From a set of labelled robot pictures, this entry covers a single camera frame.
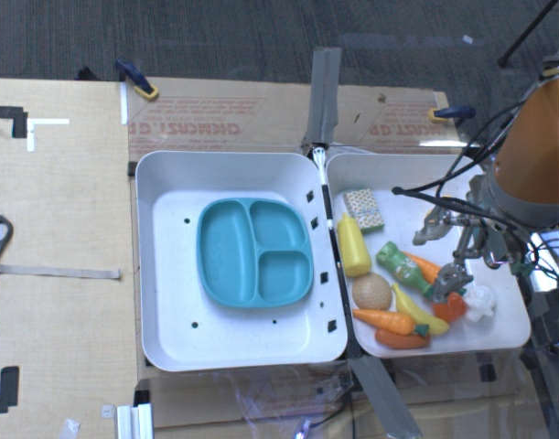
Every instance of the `green bottle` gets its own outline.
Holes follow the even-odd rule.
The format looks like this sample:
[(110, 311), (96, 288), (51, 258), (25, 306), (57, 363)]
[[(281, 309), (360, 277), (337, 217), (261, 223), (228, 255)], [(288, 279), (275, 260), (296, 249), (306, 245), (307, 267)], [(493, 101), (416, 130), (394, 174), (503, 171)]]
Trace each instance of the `green bottle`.
[(387, 242), (377, 252), (377, 263), (389, 270), (401, 284), (417, 289), (431, 300), (434, 287), (425, 280), (417, 264), (401, 252), (394, 242)]

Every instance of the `blue compartment plate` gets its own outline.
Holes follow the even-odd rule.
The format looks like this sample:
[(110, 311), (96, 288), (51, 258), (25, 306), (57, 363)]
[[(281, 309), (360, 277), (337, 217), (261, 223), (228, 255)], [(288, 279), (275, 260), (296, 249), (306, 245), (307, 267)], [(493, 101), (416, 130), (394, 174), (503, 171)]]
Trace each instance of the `blue compartment plate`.
[(306, 224), (291, 206), (268, 198), (225, 198), (198, 223), (202, 286), (232, 307), (277, 307), (303, 298), (314, 279)]

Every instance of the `wooden board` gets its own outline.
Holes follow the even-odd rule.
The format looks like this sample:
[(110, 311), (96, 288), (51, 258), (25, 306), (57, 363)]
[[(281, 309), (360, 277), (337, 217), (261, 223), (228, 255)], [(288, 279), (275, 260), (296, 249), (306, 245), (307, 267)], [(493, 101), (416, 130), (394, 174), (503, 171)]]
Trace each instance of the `wooden board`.
[(112, 270), (82, 280), (0, 274), (0, 369), (20, 368), (18, 405), (0, 438), (113, 437), (103, 405), (130, 404), (136, 385), (128, 134), (119, 83), (0, 80), (0, 105), (31, 119), (36, 149), (0, 119), (0, 214), (15, 234), (0, 263)]

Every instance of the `clamp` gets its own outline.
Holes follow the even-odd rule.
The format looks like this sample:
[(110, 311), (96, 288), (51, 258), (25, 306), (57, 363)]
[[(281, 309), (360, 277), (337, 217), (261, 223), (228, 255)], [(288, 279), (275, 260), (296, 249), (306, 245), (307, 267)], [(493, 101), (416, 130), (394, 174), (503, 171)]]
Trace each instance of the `clamp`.
[(471, 119), (477, 114), (476, 109), (470, 106), (453, 106), (445, 109), (432, 108), (427, 113), (430, 122), (445, 123), (447, 119), (458, 119), (456, 127), (462, 123), (464, 119)]
[(131, 62), (124, 59), (117, 59), (114, 67), (120, 71), (123, 79), (128, 77), (134, 83), (134, 90), (148, 101), (152, 101), (159, 94), (159, 90), (151, 84), (141, 71)]

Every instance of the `orange carrot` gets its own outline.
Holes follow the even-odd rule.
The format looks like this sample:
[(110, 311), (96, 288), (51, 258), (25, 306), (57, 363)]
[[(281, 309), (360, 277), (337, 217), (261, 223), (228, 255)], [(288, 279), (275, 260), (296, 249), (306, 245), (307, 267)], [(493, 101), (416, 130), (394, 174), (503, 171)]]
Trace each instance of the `orange carrot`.
[(419, 269), (422, 271), (422, 275), (424, 276), (425, 280), (430, 284), (434, 284), (437, 274), (440, 273), (442, 267), (424, 259), (423, 257), (413, 255), (412, 253), (403, 253), (417, 264)]
[(401, 312), (352, 309), (352, 315), (373, 327), (384, 328), (399, 335), (417, 333), (425, 336), (429, 330), (429, 326), (417, 325), (411, 316)]
[(426, 347), (429, 345), (431, 337), (429, 334), (422, 337), (416, 333), (410, 335), (399, 335), (389, 330), (385, 330), (384, 328), (377, 328), (377, 331), (374, 332), (374, 339), (385, 347), (393, 349), (411, 349)]

